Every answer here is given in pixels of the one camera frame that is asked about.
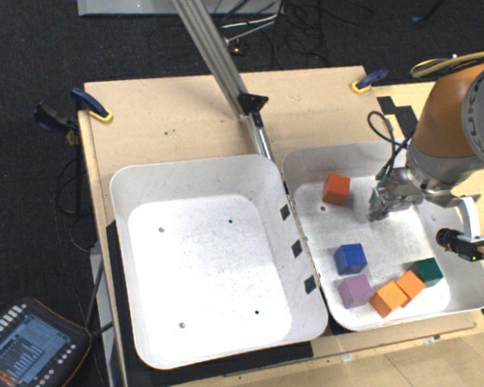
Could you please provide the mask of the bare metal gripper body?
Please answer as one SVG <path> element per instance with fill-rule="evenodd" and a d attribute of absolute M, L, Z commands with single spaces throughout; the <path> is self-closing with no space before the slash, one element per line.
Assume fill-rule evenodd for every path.
<path fill-rule="evenodd" d="M 392 170 L 380 193 L 387 211 L 409 209 L 424 201 L 422 191 L 412 183 L 404 167 Z"/>

